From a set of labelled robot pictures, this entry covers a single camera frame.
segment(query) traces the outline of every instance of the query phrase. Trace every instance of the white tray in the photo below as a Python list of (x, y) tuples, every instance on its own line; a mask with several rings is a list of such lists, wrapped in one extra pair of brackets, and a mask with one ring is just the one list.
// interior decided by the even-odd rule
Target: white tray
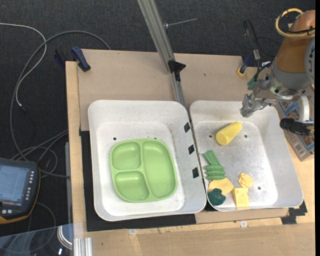
[[(206, 191), (194, 151), (187, 110), (174, 101), (98, 100), (88, 109), (93, 199), (97, 214), (107, 221), (191, 214), (206, 205)], [(175, 193), (163, 200), (127, 202), (114, 188), (110, 152), (121, 141), (135, 139), (161, 140), (170, 149), (177, 172)], [(199, 176), (193, 176), (197, 168)]]
[[(240, 101), (204, 100), (190, 106), (201, 168), (208, 165), (203, 154), (213, 150), (234, 187), (240, 187), (241, 173), (249, 174), (254, 184), (249, 188), (246, 209), (299, 206), (303, 193), (276, 109), (266, 107), (250, 117), (242, 117), (241, 107)], [(235, 121), (242, 122), (241, 132), (230, 144), (219, 145), (216, 133)], [(204, 182), (207, 189), (209, 181)], [(223, 204), (213, 207), (219, 211), (245, 209), (236, 208), (232, 193), (226, 195)]]

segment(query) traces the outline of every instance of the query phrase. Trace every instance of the wooden table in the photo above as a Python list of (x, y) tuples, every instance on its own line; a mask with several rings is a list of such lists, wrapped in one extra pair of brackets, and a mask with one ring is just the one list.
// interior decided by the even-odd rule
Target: wooden table
[[(277, 208), (234, 212), (202, 211), (195, 214), (194, 225), (137, 229), (136, 234), (130, 234), (128, 229), (87, 232), (79, 128), (86, 129), (88, 125), (85, 116), (88, 106), (83, 107), (84, 103), (80, 104), (80, 95), (88, 94), (86, 97), (89, 100), (85, 103), (88, 105), (90, 101), (96, 99), (121, 100), (128, 97), (131, 99), (130, 97), (135, 94), (139, 100), (158, 98), (173, 100), (173, 93), (170, 76), (162, 70), (156, 52), (103, 50), (83, 50), (83, 52), (92, 67), (91, 70), (94, 70), (90, 75), (84, 76), (78, 70), (76, 62), (66, 63), (72, 214), (75, 238), (91, 237), (95, 256), (205, 256), (213, 253), (220, 256), (315, 255), (315, 161), (310, 159), (301, 162), (290, 146), (288, 148), (308, 211), (304, 216), (296, 217), (297, 224), (283, 225), (281, 217), (288, 216), (289, 209)], [(175, 56), (177, 61), (190, 67), (181, 72), (187, 108), (195, 99), (242, 100), (244, 93), (247, 92), (246, 83), (255, 72), (254, 68), (249, 68), (247, 75), (239, 78), (236, 70), (242, 60), (238, 56), (195, 54)], [(109, 60), (117, 60), (117, 65), (109, 64)], [(102, 74), (104, 68), (108, 70), (108, 75)], [(121, 68), (123, 74), (125, 71), (125, 75), (110, 75), (117, 74)], [(79, 88), (82, 83), (87, 83), (86, 79), (91, 82), (91, 92)], [(153, 79), (155, 85), (150, 85), (150, 79)], [(125, 84), (132, 81), (137, 83), (139, 80), (141, 81), (139, 88), (136, 87), (128, 92), (130, 88), (128, 89)], [(196, 90), (192, 87), (195, 82), (198, 83)], [(146, 85), (149, 86), (147, 92), (143, 87)], [(247, 227), (241, 227), (243, 224), (241, 221), (246, 221)]]

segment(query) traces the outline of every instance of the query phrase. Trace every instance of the green divided plate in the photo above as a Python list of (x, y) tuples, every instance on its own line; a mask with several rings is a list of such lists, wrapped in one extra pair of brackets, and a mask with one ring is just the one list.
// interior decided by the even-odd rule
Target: green divided plate
[(128, 202), (151, 202), (170, 197), (177, 189), (172, 154), (157, 139), (134, 139), (111, 149), (112, 181), (117, 194)]

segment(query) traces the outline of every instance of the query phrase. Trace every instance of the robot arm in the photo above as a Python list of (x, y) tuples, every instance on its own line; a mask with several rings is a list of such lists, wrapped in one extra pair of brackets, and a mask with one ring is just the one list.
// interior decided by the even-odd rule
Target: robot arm
[[(290, 29), (283, 31), (279, 28), (279, 20), (290, 12), (299, 15)], [(282, 120), (281, 128), (302, 135), (314, 133), (313, 123), (309, 122), (308, 98), (304, 93), (315, 83), (315, 20), (315, 10), (302, 12), (293, 8), (279, 15), (275, 28), (285, 38), (273, 62), (267, 64), (266, 76), (258, 79), (258, 71), (249, 81), (248, 90), (252, 93), (244, 96), (240, 109), (242, 116), (249, 117), (278, 101), (298, 102), (301, 118)]]

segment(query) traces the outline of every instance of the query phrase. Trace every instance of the yellow toy food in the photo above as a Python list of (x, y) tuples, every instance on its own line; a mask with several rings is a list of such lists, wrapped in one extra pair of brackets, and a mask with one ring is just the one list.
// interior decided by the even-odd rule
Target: yellow toy food
[(235, 187), (232, 190), (232, 195), (236, 207), (249, 206), (249, 196), (247, 187)]
[(228, 178), (224, 179), (215, 179), (209, 183), (208, 192), (213, 191), (214, 189), (220, 189), (222, 195), (226, 195), (232, 191), (234, 185)]
[(220, 131), (218, 131), (215, 135), (216, 141), (222, 145), (228, 145), (242, 130), (242, 123), (240, 122), (233, 122), (228, 126), (224, 127)]
[(251, 178), (249, 174), (241, 173), (239, 180), (239, 184), (243, 188), (250, 188), (254, 184), (254, 180)]

